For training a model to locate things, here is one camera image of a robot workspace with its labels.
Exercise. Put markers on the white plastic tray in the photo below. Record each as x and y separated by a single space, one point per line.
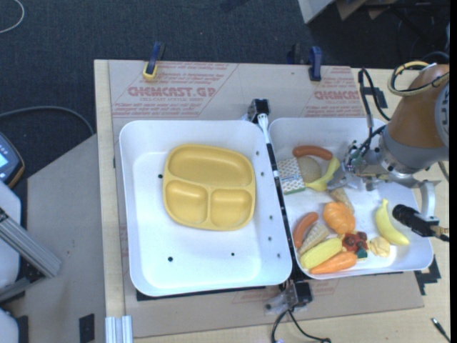
367 206
200 256

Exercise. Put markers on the small white green carton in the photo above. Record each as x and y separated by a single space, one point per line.
290 179

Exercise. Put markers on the yellow divided plate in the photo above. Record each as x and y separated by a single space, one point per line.
209 166

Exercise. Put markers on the black cylinder on white bracket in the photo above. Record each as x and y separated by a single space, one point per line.
410 218

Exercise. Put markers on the orange carrot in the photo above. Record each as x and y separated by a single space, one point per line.
335 263

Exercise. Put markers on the brown cardboard board red print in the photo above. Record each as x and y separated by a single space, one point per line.
221 91

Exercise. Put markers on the orange toy croissant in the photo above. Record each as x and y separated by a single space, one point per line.
339 217

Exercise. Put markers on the beige waffle cone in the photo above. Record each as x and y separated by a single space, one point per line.
342 197
314 236

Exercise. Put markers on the beige round bread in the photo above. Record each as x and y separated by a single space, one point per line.
310 168

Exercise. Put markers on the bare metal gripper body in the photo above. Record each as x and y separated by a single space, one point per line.
382 176

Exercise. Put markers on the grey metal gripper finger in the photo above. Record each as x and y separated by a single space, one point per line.
344 171
337 183

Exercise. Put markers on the pale yellow toy pasta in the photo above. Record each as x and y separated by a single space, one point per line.
379 247

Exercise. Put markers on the yellow corn cob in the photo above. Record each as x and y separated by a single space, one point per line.
320 253

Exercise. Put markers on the yellow banana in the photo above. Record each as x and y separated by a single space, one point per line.
385 223
321 183

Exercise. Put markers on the red pizza slice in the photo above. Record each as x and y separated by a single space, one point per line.
353 243

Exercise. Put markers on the thin black and white rod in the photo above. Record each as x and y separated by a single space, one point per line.
273 163

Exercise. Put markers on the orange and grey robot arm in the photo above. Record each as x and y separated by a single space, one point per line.
414 120

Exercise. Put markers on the red-brown toy sausage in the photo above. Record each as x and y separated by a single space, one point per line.
303 227
312 151

